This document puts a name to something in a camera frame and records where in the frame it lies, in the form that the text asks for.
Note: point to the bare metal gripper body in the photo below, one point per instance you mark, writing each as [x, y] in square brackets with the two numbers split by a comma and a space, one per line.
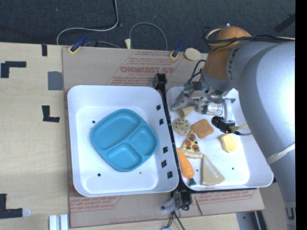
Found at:
[197, 93]

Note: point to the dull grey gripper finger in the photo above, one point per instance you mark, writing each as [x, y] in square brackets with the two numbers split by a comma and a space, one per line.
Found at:
[179, 102]
[202, 107]

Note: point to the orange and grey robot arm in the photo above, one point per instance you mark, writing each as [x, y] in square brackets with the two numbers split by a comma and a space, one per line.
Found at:
[261, 85]

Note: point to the beige cone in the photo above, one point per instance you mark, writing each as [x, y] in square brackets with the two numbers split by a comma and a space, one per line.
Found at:
[186, 111]

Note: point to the small silver can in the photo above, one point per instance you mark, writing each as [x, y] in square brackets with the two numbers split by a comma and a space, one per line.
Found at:
[215, 108]

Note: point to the orange toast slice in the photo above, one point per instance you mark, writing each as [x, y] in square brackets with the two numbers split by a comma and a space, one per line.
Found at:
[202, 128]

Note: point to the beige chocolate chip biscuit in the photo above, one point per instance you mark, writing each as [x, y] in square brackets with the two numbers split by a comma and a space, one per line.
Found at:
[181, 127]

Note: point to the thin black rod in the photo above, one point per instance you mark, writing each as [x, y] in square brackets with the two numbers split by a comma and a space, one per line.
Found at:
[170, 128]

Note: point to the beige round disc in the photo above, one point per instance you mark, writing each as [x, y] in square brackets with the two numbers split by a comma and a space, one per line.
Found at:
[192, 54]

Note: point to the pizza slice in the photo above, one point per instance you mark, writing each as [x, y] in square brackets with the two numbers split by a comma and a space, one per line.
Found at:
[191, 146]

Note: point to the yellow ridged block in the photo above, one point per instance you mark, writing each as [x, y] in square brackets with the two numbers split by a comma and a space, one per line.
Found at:
[228, 143]

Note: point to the orange carrot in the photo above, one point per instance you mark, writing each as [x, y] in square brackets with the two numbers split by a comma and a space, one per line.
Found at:
[186, 165]

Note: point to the blue divided plate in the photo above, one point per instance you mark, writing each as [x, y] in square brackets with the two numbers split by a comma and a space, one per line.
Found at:
[120, 133]

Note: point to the beige cheese wedge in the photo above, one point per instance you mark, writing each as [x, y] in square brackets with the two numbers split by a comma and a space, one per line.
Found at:
[209, 174]

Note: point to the white plastic tray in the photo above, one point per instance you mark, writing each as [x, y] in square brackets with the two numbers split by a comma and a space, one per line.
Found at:
[242, 162]
[81, 152]

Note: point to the brown cardboard board red print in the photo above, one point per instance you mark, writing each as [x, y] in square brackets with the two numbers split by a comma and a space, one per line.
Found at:
[100, 66]

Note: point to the black cylinder on white bracket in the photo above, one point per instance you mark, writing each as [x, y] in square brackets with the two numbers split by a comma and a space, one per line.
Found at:
[221, 122]

